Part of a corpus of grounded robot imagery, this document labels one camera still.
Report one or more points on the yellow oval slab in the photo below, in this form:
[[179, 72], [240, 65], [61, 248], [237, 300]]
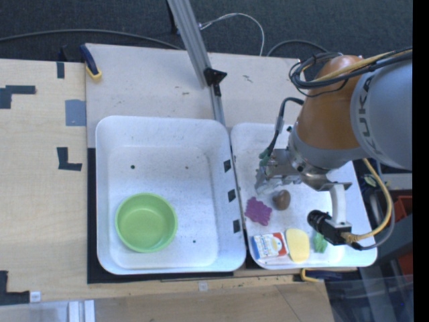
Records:
[[298, 245]]

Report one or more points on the black cylinder on white bracket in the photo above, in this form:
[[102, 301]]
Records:
[[330, 228]]

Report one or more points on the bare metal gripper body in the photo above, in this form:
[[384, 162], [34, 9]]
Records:
[[285, 166]]

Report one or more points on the white red blue carton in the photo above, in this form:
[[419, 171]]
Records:
[[269, 245]]

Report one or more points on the purple grapes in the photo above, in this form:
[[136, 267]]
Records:
[[258, 211]]

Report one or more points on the brown rounded lump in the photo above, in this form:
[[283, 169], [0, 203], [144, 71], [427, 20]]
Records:
[[281, 200]]

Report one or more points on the green bowl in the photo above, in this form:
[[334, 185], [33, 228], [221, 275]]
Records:
[[146, 222]]

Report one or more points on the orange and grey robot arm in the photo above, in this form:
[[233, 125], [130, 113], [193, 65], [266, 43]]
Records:
[[335, 119]]

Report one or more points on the white plastic tray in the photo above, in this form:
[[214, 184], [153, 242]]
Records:
[[301, 206], [161, 179]]

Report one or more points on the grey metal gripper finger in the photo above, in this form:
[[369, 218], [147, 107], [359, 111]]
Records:
[[281, 180], [261, 181]]

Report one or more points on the pale flat board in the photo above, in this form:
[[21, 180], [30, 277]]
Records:
[[151, 79]]

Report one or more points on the green broccoli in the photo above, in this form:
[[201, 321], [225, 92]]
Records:
[[320, 243]]

